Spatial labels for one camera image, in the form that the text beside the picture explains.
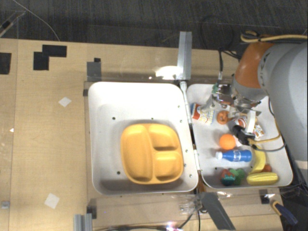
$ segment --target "orange plastic tray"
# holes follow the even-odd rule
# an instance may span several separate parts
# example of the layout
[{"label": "orange plastic tray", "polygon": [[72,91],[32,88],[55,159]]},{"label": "orange plastic tray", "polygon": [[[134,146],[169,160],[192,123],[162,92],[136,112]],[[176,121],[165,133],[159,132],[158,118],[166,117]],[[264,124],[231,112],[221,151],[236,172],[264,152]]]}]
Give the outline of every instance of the orange plastic tray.
[{"label": "orange plastic tray", "polygon": [[183,172],[179,138],[162,124],[135,124],[124,129],[121,157],[127,177],[137,184],[169,183]]}]

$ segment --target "wooden surface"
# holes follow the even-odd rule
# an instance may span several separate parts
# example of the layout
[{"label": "wooden surface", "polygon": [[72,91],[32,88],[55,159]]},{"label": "wooden surface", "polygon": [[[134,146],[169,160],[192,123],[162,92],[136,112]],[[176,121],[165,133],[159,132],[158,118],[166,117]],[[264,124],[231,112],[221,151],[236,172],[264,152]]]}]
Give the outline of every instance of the wooden surface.
[{"label": "wooden surface", "polygon": [[[43,44],[67,45],[67,57],[51,57],[49,71],[33,71],[33,52],[42,51]],[[137,76],[147,79],[155,76],[156,68],[176,65],[178,50],[0,39],[0,51],[4,45],[6,49],[9,49],[8,45],[15,46],[18,60],[12,180],[10,190],[7,189],[11,193],[9,230],[73,230],[74,214],[85,214],[88,202],[85,107],[82,95],[87,62],[92,62],[94,57],[101,58],[105,76],[110,74],[129,78],[138,73]],[[216,51],[193,50],[192,54],[193,76],[217,76],[219,61]],[[231,76],[238,63],[228,56],[224,56],[224,60],[224,76]],[[8,88],[13,73],[0,78],[1,90],[14,90],[14,86]],[[67,107],[58,103],[63,97],[71,100]],[[1,164],[0,177],[4,169],[5,166]],[[60,198],[55,209],[44,204],[49,193]],[[238,230],[281,230],[279,217],[269,205],[260,204],[257,192],[254,194],[253,198],[248,197],[253,199],[251,203],[246,202],[246,198],[238,205],[236,199],[234,203],[222,201],[235,227]],[[125,198],[129,201],[122,206]],[[102,197],[101,200],[103,206],[114,208],[102,219],[103,224],[108,224],[111,219],[120,222],[122,216],[119,213],[123,209],[126,210],[124,215],[129,213],[132,216],[146,210],[146,205],[140,208],[129,205],[134,203],[134,196],[123,196],[121,201],[119,197]],[[178,208],[178,204],[174,203],[174,206],[172,210]],[[144,220],[150,222],[155,219],[159,208],[161,206],[157,204],[153,212],[145,213],[143,223]],[[6,220],[8,216],[3,211],[0,213],[0,218]],[[185,219],[186,216],[181,216],[179,220]],[[202,216],[202,219],[202,230],[216,230],[208,214]],[[196,223],[196,220],[192,220],[186,230],[195,230]]]}]

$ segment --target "blue bottle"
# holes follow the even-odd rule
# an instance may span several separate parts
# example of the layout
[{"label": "blue bottle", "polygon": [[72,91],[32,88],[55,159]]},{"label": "blue bottle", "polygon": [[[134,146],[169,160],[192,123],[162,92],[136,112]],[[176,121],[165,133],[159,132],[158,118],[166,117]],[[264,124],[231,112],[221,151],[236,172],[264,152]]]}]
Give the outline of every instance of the blue bottle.
[{"label": "blue bottle", "polygon": [[227,152],[216,152],[217,159],[226,159],[230,162],[250,162],[252,159],[252,153],[250,150],[229,150]]}]

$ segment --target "white square marker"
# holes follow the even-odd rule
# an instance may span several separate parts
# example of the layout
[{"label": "white square marker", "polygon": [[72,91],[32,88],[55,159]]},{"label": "white square marker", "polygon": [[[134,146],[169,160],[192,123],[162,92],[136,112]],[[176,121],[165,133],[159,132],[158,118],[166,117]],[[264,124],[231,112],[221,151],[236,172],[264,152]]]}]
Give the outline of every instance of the white square marker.
[{"label": "white square marker", "polygon": [[60,198],[56,195],[53,195],[52,193],[48,194],[47,199],[45,200],[45,205],[47,205],[50,208],[55,209],[57,207],[57,204],[59,203]]},{"label": "white square marker", "polygon": [[68,105],[71,101],[72,101],[72,100],[70,100],[69,98],[64,97],[64,98],[62,98],[62,99],[59,101],[59,104],[62,105],[63,107],[67,107],[67,105]]}]

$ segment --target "orange ball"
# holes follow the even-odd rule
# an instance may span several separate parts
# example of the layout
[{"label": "orange ball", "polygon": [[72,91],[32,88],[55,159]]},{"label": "orange ball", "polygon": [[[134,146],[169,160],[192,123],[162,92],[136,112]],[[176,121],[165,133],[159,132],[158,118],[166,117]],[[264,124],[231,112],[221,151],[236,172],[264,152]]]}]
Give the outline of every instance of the orange ball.
[{"label": "orange ball", "polygon": [[231,134],[226,133],[220,137],[219,145],[224,150],[232,150],[236,145],[235,138]]}]

